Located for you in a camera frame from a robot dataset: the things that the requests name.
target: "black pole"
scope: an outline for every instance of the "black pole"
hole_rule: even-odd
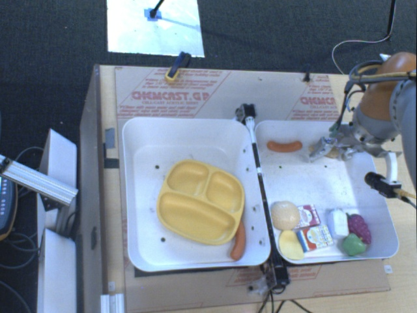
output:
[[[155,16],[156,16],[156,12],[158,12],[158,9],[159,9],[159,7],[161,7],[161,5],[162,5],[162,3],[164,2],[164,0],[159,0],[159,2],[158,2],[158,4],[155,6],[155,8],[154,9],[152,9],[150,12],[149,12],[149,16],[151,17],[151,18],[155,18]]]
[[[388,29],[386,31],[386,36],[389,38],[391,37],[392,25],[394,22],[394,12],[395,12],[395,4],[397,0],[391,0],[391,9],[390,9],[390,18],[388,20]]]

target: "wooden tabletop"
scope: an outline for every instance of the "wooden tabletop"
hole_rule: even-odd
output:
[[[103,115],[103,129],[108,126],[114,126],[115,123],[115,80],[114,67],[105,67],[101,69],[101,95],[102,95],[102,111],[106,112]],[[331,75],[330,81],[338,107],[341,108],[343,100],[343,89],[347,80],[346,76]],[[401,151],[401,138],[390,145],[393,151]],[[385,163],[383,159],[375,159],[375,165],[379,173],[386,172]],[[398,159],[398,180],[403,183],[403,189],[415,194],[415,189],[409,177],[407,167],[403,156]],[[119,173],[116,170],[105,171],[105,180],[118,180]],[[106,200],[113,200],[120,198],[120,187],[108,185],[105,187]],[[387,200],[388,208],[390,210],[392,220],[397,231],[399,239],[398,253],[384,261],[388,273],[388,280],[391,290],[376,293],[365,293],[357,295],[344,295],[337,297],[320,297],[314,299],[300,299],[298,302],[308,310],[314,313],[333,313],[333,312],[414,312],[417,306],[417,296],[415,296],[415,289],[417,288],[417,242],[416,242],[416,211],[410,205],[399,200]],[[106,203],[106,227],[109,245],[108,253],[108,278],[119,284],[118,292],[123,292],[124,273],[123,255],[114,254],[114,252],[122,251],[122,223],[119,215],[121,213],[121,206],[117,203]],[[274,309],[279,306],[280,301],[278,297],[275,299]],[[220,306],[210,308],[195,308],[188,310],[177,310],[173,312],[182,313],[253,313],[260,308],[260,303]],[[264,312],[271,312],[271,304],[268,302]],[[291,302],[286,302],[281,313],[287,312],[301,312],[301,309],[296,307]]]

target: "yellow divided plate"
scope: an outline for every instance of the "yellow divided plate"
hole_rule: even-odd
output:
[[[196,160],[183,160],[171,168],[156,206],[166,228],[207,245],[222,245],[235,236],[243,208],[240,181]]]

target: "aluminum rail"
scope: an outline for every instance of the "aluminum rail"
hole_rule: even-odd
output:
[[[78,189],[3,155],[0,155],[0,176],[57,201],[63,206],[69,206],[78,193]]]

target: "toy sausage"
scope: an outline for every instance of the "toy sausage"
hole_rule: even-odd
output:
[[[243,226],[243,222],[240,221],[236,234],[235,234],[235,245],[232,248],[230,257],[233,258],[235,261],[239,260],[245,251],[245,247],[246,247],[246,232],[245,232],[245,227]]]
[[[271,140],[266,144],[266,146],[274,152],[289,153],[301,149],[302,143],[298,140],[292,143],[276,143]]]

